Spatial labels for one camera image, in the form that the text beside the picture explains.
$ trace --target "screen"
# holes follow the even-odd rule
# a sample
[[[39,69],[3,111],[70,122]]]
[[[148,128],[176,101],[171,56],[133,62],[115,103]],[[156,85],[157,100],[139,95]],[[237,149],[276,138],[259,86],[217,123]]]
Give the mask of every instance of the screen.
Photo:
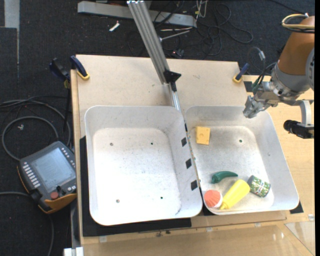
[[[60,148],[54,149],[30,164],[38,176],[41,177],[49,193],[55,190],[56,186],[61,186],[76,178],[73,167],[69,164]]]

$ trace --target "table top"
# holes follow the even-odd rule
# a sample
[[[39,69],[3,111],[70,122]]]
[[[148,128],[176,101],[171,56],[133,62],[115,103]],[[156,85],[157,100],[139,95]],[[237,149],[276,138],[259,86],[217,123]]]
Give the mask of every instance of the table top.
[[[77,58],[90,74],[89,80],[84,81],[78,79],[74,70],[71,71],[75,159],[79,167],[79,139],[85,135],[84,114],[88,108],[97,105],[169,106],[171,101],[168,86],[160,84],[149,58],[97,55],[77,55]],[[248,95],[244,83],[232,81],[239,72],[237,62],[181,59],[167,61],[172,71],[182,74],[176,82],[182,115],[192,106],[244,106]],[[254,80],[254,77],[247,76],[246,79]],[[314,92],[309,90],[302,97],[313,99]],[[311,110],[313,114],[314,104],[311,105]],[[142,252],[143,255],[152,255],[157,250],[175,251],[176,245],[185,239],[197,246],[191,248],[189,244],[185,245],[188,249],[183,250],[183,255],[194,255],[201,250],[202,255],[209,255],[211,250],[217,249],[210,241],[221,241],[222,238],[224,243],[221,246],[225,249],[219,252],[225,255],[229,254],[227,243],[234,243],[240,251],[247,250],[242,241],[249,237],[252,243],[256,243],[256,248],[263,247],[263,242],[259,240],[260,233],[271,236],[284,234],[286,240],[273,240],[279,243],[277,250],[281,248],[282,252],[288,252],[288,255],[310,255],[310,251],[286,225],[301,224],[301,229],[304,230],[304,223],[310,221],[310,215],[315,215],[314,140],[298,138],[283,129],[286,120],[301,120],[299,107],[281,103],[275,108],[269,108],[268,112],[298,191],[303,212],[291,214],[289,211],[266,211],[219,216],[199,214],[191,218],[192,227],[187,229],[83,237],[82,213],[79,210],[80,243],[84,247],[85,255],[97,255],[97,252],[100,252],[100,255],[129,255],[130,252],[133,252],[130,255],[141,255]],[[77,187],[78,209],[81,209],[81,180],[78,168]],[[213,230],[219,232],[213,235],[210,232]]]

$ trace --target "wooden table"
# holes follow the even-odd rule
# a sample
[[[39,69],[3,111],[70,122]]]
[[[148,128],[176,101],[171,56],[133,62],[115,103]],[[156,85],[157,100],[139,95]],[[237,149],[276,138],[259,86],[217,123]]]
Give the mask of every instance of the wooden table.
[[[298,138],[283,129],[285,120],[300,121],[301,111],[299,107],[282,103],[268,109],[268,112],[304,212],[199,214],[191,218],[191,228],[84,237],[79,139],[85,135],[86,110],[96,105],[169,106],[171,101],[167,86],[160,84],[149,58],[95,55],[77,55],[77,58],[90,74],[90,79],[84,81],[78,78],[76,71],[71,71],[78,226],[85,256],[206,256],[213,252],[215,255],[312,255],[309,250],[315,251],[315,236],[312,236],[315,234],[315,222],[310,221],[315,216],[314,140]],[[167,61],[172,71],[182,74],[177,81],[177,90],[183,115],[191,106],[244,106],[247,98],[244,83],[232,82],[233,76],[239,72],[237,62]],[[303,99],[313,98],[311,90],[303,95]]]

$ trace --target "green chili pepper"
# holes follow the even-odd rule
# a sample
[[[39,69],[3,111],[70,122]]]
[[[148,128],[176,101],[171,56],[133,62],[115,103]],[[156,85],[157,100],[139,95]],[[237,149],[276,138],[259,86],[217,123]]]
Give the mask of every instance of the green chili pepper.
[[[228,170],[218,171],[212,175],[211,183],[212,184],[219,183],[224,178],[228,178],[228,177],[238,177],[238,174]]]

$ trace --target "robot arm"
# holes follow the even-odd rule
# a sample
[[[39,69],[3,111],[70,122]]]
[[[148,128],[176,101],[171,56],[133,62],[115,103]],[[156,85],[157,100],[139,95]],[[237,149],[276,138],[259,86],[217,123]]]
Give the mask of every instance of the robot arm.
[[[313,100],[297,100],[297,98],[310,88],[314,90],[315,17],[300,14],[288,17],[296,16],[304,16],[305,19],[298,25],[286,24],[284,22],[286,18],[282,21],[284,27],[294,32],[271,72],[270,81],[260,82],[253,88],[254,96],[247,98],[243,114],[247,118],[253,118],[258,112],[270,106],[276,107],[278,103],[300,106],[302,122],[288,120],[284,128],[305,139],[314,137],[314,126],[310,123],[310,104]]]

